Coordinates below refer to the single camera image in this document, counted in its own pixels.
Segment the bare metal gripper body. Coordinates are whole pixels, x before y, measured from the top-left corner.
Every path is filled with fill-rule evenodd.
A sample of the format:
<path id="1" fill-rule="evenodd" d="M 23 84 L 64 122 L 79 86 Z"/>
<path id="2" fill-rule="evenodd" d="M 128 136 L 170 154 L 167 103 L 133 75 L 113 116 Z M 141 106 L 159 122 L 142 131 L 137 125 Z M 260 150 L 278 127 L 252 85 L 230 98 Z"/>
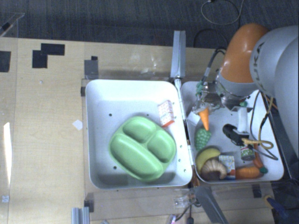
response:
<path id="1" fill-rule="evenodd" d="M 227 92 L 218 82 L 198 82 L 196 85 L 196 102 L 201 101 L 203 110 L 209 106 L 220 105 L 233 111 L 235 107 L 246 106 L 246 97 L 238 97 Z"/>

